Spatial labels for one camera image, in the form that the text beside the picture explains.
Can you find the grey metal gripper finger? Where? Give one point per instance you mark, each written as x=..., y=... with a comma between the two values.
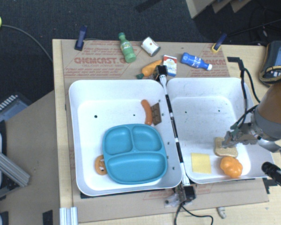
x=227, y=144
x=229, y=135

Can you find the yellow cheese slice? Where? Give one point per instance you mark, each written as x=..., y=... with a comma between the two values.
x=201, y=163

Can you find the white can with orange dot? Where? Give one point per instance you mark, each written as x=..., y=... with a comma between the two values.
x=150, y=46

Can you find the blue bottle with white cap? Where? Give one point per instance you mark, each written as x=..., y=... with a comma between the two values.
x=192, y=60

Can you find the brown cardboard board red print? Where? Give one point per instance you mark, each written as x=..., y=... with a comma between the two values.
x=103, y=62

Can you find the orange bell pepper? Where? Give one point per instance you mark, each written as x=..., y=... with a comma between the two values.
x=231, y=167

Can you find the orange pretzel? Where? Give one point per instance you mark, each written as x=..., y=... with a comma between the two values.
x=98, y=169

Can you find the orange sausage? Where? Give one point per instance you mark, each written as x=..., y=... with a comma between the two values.
x=148, y=112

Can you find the green plastic bottle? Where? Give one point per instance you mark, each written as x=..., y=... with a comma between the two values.
x=127, y=48

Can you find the white and red carton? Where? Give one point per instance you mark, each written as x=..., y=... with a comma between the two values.
x=170, y=65

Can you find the thin black and white rod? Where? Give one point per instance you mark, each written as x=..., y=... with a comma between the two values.
x=174, y=125

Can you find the brown chocolate bar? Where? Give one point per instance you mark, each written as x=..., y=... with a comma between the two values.
x=156, y=114

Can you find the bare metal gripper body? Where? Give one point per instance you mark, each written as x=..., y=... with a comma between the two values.
x=246, y=137

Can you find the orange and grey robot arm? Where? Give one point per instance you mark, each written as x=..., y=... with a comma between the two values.
x=271, y=111

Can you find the tan bread slice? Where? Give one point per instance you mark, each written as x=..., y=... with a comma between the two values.
x=226, y=152

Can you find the black cylinder on white bracket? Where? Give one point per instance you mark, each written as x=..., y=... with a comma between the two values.
x=272, y=171

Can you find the orange carrot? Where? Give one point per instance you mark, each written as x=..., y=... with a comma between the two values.
x=150, y=68

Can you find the white plastic tray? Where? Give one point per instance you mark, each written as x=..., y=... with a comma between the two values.
x=91, y=137
x=201, y=130

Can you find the blue divided plate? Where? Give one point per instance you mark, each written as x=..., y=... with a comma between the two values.
x=134, y=156

